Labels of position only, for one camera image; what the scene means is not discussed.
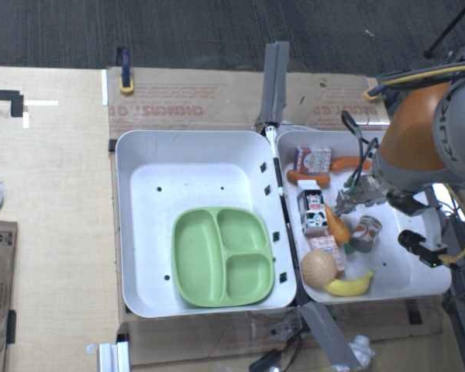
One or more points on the white and orange can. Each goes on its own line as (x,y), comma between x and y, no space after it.
(367,231)

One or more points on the green divided plate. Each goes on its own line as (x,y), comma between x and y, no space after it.
(195,254)

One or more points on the orange and white packet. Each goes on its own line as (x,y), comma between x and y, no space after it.
(327,246)

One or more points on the white crumpled paper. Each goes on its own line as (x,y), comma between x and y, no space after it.
(362,351)

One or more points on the yellow banana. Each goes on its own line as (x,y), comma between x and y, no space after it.
(348,287)

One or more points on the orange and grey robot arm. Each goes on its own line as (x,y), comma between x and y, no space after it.
(414,130)

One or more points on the beige ball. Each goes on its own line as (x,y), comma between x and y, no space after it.
(317,269)

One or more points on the white plastic tray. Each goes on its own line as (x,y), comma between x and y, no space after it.
(391,269)
(186,176)

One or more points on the orange carrot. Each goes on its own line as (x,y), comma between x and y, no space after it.
(338,226)

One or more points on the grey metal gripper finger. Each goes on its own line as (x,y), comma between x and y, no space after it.
(339,200)
(348,207)

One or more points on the orange sausage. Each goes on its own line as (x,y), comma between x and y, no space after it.
(343,164)
(294,176)

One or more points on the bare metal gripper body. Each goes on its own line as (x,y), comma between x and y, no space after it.
(368,191)

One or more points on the pink and white carton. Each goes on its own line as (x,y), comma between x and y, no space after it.
(314,160)

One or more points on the brown cardboard board red print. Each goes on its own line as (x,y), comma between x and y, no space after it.
(201,103)

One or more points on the black cylinder on white bracket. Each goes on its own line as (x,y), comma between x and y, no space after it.
(418,245)

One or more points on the white cow print carton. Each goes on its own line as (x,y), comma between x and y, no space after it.
(313,211)

